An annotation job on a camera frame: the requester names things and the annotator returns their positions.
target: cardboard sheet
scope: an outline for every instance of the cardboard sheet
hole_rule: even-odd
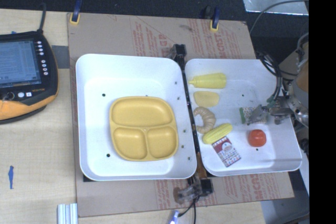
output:
[[[185,44],[186,60],[193,58],[255,59],[244,22],[81,14],[78,25],[68,23],[70,80],[75,145],[76,191],[79,217],[186,208],[178,204],[174,189],[187,187],[186,180],[85,180],[79,165],[75,64],[88,53],[166,57],[174,44]],[[214,193],[197,206],[233,204],[293,197],[288,173],[212,177]]]

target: red tomato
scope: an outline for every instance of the red tomato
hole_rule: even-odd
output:
[[[266,144],[266,134],[260,129],[250,131],[248,134],[248,143],[255,147],[263,146]]]

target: display screen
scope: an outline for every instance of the display screen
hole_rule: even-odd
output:
[[[40,83],[33,40],[0,41],[0,88]]]

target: table surface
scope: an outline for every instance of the table surface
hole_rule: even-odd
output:
[[[41,11],[0,9],[0,34],[38,29]],[[68,46],[67,13],[47,12],[50,45]],[[40,113],[0,125],[0,223],[57,223],[57,205],[76,203],[69,69],[58,97]],[[13,188],[8,172],[13,166]],[[79,218],[78,223],[168,223],[171,210]],[[260,202],[196,208],[196,223],[265,223]],[[193,223],[193,209],[179,224]]]

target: yellow corn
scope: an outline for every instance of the yellow corn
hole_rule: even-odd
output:
[[[202,140],[205,144],[213,144],[232,131],[230,123],[224,123],[203,135]]]

